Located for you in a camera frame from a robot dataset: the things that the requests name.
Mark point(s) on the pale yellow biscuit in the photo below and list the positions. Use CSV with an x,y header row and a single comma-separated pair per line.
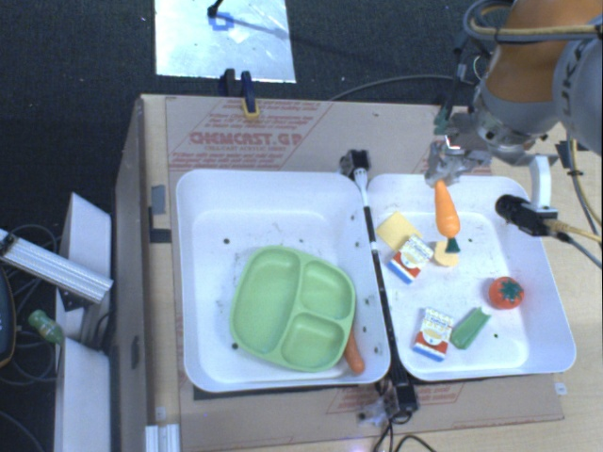
x,y
443,258

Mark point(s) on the orange toy sausage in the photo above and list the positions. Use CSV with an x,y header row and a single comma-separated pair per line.
x,y
355,358

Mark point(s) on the green lumpy toy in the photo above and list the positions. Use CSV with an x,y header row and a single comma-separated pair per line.
x,y
46,327

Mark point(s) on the black cylinder on white bracket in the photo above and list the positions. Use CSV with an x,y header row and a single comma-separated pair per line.
x,y
523,212

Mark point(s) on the green toy celery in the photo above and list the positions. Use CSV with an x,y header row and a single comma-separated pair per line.
x,y
468,330

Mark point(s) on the red toy tomato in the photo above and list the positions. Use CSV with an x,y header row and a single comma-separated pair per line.
x,y
504,295

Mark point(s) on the white plastic tray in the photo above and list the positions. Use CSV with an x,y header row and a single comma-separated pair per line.
x,y
471,299
216,196

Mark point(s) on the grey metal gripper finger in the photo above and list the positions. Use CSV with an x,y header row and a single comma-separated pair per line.
x,y
434,165
454,170

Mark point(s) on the red, white and blue carton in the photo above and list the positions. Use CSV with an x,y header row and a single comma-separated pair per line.
x,y
433,334
410,259

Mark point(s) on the thin black and white rod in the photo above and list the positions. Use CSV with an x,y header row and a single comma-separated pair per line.
x,y
379,280

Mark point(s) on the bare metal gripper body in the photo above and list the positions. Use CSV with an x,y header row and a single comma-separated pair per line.
x,y
490,141

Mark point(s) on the orange toy carrot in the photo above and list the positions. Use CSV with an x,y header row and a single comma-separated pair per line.
x,y
446,214

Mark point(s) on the yellow cheese slice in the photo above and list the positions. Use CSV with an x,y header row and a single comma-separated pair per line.
x,y
393,229

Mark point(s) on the brown cardboard board, red print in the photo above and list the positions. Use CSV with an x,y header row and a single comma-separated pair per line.
x,y
292,130

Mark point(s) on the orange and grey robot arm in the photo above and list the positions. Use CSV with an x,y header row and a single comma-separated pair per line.
x,y
527,59

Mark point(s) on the green divided plate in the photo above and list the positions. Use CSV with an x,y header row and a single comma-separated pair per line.
x,y
282,309

